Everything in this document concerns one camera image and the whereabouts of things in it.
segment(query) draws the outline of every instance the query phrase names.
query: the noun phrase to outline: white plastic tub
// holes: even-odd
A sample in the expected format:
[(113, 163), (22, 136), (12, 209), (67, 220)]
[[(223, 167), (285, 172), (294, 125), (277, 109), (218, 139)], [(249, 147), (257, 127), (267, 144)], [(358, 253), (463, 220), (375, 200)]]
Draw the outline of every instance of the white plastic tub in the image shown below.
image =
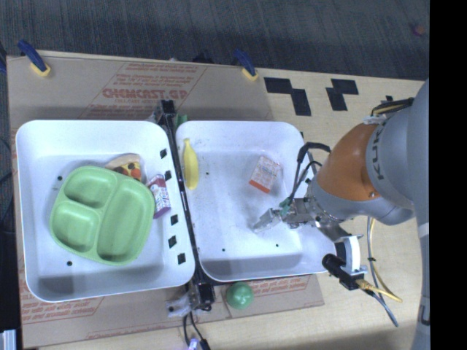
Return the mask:
[[(280, 223), (259, 233), (250, 229), (292, 191), (297, 154), (304, 145), (295, 127), (284, 122), (186, 122), (177, 130), (182, 164), (186, 138), (198, 158), (198, 186), (187, 190), (187, 197), (200, 263), (208, 276), (237, 281), (325, 271), (321, 260), (336, 250), (317, 228), (291, 230)], [(270, 193), (249, 184), (261, 155), (281, 165)], [(308, 162), (305, 157), (302, 168)], [(305, 192), (303, 183), (296, 197)]]
[[(175, 287), (191, 279), (193, 251), (169, 140), (161, 127), (151, 122), (37, 120), (20, 128), (16, 146), (26, 283), (35, 296), (57, 302)], [(64, 179), (78, 167), (103, 167), (125, 153), (141, 156), (145, 178), (171, 172), (166, 181), (171, 211), (153, 220), (141, 254), (128, 265), (105, 265), (60, 247), (50, 235), (49, 217)], [(172, 224), (174, 215), (177, 222)]]

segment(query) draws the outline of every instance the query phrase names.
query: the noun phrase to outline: divided green plate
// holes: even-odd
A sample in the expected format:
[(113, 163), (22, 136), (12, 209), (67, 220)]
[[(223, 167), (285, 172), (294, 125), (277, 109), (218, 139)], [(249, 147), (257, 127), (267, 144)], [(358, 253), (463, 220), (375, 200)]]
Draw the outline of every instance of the divided green plate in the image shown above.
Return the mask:
[(97, 166), (73, 170), (50, 215), (50, 232), (63, 248), (97, 262), (126, 265), (141, 253), (155, 201), (141, 182)]

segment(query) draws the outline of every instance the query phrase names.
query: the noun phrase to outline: green object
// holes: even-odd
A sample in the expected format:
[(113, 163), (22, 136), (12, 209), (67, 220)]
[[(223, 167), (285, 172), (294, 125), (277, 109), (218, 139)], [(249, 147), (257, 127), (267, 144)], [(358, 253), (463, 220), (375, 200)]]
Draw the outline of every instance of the green object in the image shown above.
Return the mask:
[(154, 196), (141, 182), (96, 166), (73, 170), (61, 186), (49, 220), (64, 249), (109, 265), (141, 253), (153, 223)]
[(239, 281), (227, 289), (227, 303), (237, 310), (247, 308), (253, 298), (253, 290), (247, 283)]

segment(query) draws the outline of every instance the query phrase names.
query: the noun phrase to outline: blue clamp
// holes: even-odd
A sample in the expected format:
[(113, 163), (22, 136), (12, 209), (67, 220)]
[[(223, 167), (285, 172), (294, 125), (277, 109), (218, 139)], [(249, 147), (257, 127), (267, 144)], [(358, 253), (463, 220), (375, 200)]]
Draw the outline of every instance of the blue clamp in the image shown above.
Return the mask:
[(3, 48), (0, 42), (0, 73), (7, 73), (7, 51)]
[(256, 72), (255, 67), (253, 66), (253, 61), (251, 61), (248, 53), (237, 48), (234, 50), (233, 55), (243, 65), (243, 74), (250, 80), (256, 80), (256, 78), (258, 78), (258, 73)]
[(18, 48), (31, 60), (31, 68), (41, 77), (46, 77), (50, 73), (50, 67), (42, 60), (40, 54), (26, 40), (18, 42)]

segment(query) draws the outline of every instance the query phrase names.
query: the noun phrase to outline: green ball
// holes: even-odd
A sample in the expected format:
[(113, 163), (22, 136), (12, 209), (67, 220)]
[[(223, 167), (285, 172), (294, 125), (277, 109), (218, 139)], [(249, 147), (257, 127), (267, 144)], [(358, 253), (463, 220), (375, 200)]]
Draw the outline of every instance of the green ball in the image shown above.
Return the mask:
[(247, 308), (253, 301), (253, 297), (251, 287), (241, 281), (234, 283), (227, 289), (227, 303), (237, 310)]

